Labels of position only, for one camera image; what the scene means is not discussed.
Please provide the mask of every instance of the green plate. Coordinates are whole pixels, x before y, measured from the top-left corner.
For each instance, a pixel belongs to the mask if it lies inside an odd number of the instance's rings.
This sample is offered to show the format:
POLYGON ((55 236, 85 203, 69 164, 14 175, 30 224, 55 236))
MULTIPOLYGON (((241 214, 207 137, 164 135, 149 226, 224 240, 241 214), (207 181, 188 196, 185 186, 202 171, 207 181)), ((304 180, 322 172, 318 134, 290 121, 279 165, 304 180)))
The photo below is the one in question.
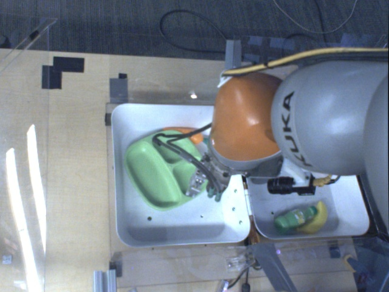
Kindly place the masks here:
MULTIPOLYGON (((164 133, 181 134, 173 130, 164 133)), ((193 199, 185 193, 196 167, 169 149, 154 144, 152 139, 155 134, 127 148, 125 167, 134 187, 149 206, 157 210, 170 210, 193 199)), ((196 159, 201 159, 200 152, 191 140, 182 139, 175 144, 196 159)), ((202 185, 202 191, 205 187, 206 182, 202 185)))

